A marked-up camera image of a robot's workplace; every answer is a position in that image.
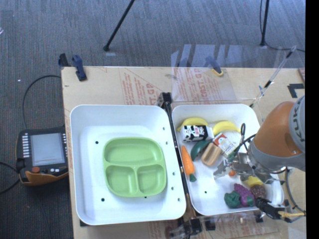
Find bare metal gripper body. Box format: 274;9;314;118
231;152;273;184

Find orange and white juice carton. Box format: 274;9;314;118
213;132;240;158

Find tan hot dog bun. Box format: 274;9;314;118
200;142;223;167

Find white plastic tray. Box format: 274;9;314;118
69;104;187;226
171;104;285;217

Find purple grapes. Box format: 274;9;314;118
233;183;256;208

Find brown bumpy ball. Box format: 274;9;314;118
250;184;267;199

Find green broccoli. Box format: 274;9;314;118
223;190;241;209

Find dark green curved vegetable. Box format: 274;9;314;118
190;139;212;162

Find orange carrot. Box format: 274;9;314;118
180;145;197;183

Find yellow banana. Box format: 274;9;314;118
176;117;209;132
212;120;241;136

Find cow print milk carton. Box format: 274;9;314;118
179;124;215;143

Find green divided plate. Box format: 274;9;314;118
102;136;168;198

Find brown cardboard board red print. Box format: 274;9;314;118
60;66;307;239

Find black stand leg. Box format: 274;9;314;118
103;0;164;52
259;0;273;47

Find black cylinder on white bracket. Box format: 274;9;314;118
254;180;287;220

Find black block with thin wires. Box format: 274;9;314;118
157;92;173;107
183;217;203;235

